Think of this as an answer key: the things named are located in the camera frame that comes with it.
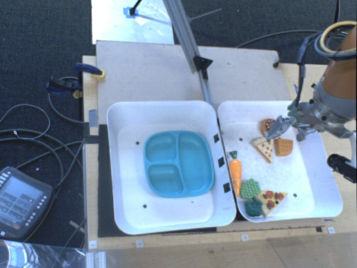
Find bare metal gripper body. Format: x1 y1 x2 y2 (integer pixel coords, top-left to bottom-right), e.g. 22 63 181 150
292 102 355 140

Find brown doughnut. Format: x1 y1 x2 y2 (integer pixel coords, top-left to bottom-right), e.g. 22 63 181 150
260 118 277 137

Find orange waffle biscuit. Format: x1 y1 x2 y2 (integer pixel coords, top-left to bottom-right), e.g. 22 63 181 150
273 137 295 158

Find pale pizza slice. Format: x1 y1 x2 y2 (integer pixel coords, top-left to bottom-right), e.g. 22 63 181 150
251 136 275 165

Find white plastic tray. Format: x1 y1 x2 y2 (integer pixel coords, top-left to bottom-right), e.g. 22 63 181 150
217 99 344 223
107 100 238 236

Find orange carrot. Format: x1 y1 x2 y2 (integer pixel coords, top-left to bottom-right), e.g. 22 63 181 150
228 150 243 198

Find thin black rod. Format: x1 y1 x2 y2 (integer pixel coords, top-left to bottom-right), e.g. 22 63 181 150
216 115 238 214

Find green grapes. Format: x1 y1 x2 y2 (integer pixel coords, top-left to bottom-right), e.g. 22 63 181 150
240 178 262 200

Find yellow pepperoni pizza slice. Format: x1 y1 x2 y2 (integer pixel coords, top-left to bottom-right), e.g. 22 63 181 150
256 190 288 218

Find dark green broccoli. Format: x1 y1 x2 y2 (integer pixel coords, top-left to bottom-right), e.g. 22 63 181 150
244 197 264 218

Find blue divided plate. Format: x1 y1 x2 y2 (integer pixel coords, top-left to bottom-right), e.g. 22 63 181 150
143 130 216 199

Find pale flat board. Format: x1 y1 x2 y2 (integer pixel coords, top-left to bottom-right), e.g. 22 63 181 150
95 40 326 233

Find black cylinder on white bracket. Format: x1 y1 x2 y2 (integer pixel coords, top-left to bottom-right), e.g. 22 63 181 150
326 154 357 184

